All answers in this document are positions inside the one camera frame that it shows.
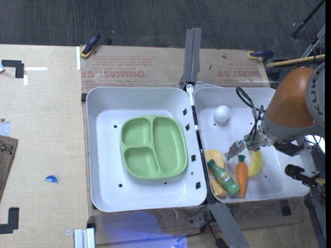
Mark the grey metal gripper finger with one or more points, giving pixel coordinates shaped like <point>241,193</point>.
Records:
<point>228,155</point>
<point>238,145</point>

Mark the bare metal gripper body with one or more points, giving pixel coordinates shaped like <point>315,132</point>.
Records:
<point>262,138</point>

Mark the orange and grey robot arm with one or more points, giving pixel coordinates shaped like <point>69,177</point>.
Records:
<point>292,99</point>

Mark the yellow bread slice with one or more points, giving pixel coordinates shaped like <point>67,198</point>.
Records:
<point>216,156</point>

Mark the green bottle yellow label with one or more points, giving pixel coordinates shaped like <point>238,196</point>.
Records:
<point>225,178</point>

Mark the orange carrot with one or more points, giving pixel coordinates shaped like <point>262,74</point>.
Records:
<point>241,176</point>

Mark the yellow banana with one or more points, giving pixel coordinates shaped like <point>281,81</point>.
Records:
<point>256,164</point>

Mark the white plastic tray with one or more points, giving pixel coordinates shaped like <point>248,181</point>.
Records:
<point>269,169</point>
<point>108,179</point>

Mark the yellow cheese wedge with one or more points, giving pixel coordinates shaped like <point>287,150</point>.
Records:
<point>219,188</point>

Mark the white egg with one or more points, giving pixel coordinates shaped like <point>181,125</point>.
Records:
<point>221,113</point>

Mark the green divided plate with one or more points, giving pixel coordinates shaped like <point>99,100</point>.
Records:
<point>165,143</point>

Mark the brown cardboard board red print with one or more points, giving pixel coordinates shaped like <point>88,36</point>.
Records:
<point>144,68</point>

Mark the brown paper packet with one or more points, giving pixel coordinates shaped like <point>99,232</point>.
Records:
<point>6,159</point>

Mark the black cylinder on white bracket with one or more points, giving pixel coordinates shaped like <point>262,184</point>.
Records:
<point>297,172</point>

